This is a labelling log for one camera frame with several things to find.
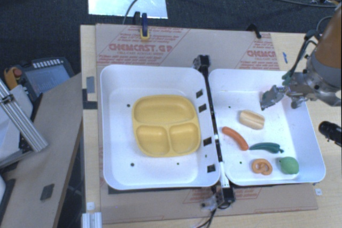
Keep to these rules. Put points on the brown cardboard board, red print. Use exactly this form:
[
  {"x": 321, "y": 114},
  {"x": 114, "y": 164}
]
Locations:
[{"x": 171, "y": 45}]

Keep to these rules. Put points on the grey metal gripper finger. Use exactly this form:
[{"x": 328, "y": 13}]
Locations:
[
  {"x": 272, "y": 96},
  {"x": 298, "y": 102}
]

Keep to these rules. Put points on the orange sausage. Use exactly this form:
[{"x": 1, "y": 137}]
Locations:
[{"x": 235, "y": 137}]

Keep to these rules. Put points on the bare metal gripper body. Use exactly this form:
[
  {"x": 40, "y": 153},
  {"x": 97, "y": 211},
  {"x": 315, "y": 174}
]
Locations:
[{"x": 304, "y": 86}]

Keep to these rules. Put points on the orange pretzel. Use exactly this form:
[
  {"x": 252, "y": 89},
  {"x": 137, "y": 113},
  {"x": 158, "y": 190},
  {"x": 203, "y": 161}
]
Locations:
[{"x": 260, "y": 163}]

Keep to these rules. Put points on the light green pear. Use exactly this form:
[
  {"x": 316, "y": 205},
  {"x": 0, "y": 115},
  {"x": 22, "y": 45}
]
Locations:
[{"x": 290, "y": 166}]

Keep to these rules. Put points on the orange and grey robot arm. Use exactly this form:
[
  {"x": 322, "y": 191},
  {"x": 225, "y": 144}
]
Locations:
[{"x": 330, "y": 42}]

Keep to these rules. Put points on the yellow divided plate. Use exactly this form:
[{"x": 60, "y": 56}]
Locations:
[{"x": 160, "y": 114}]

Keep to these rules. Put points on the black cylinder on white bracket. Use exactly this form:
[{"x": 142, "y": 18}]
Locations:
[{"x": 331, "y": 132}]

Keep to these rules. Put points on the dark green pea pod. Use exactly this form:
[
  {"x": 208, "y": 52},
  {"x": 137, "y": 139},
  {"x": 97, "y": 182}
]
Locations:
[{"x": 265, "y": 146}]

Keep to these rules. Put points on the thin black and white rod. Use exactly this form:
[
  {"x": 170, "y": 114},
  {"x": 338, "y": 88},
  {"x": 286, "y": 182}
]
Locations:
[{"x": 213, "y": 114}]

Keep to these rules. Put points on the beige bread bun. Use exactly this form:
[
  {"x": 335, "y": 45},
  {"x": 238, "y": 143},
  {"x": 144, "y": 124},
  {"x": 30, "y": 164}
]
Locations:
[{"x": 251, "y": 119}]

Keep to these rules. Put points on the white plastic tray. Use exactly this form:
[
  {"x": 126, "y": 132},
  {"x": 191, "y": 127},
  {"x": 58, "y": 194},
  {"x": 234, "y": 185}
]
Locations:
[
  {"x": 302, "y": 128},
  {"x": 120, "y": 168}
]

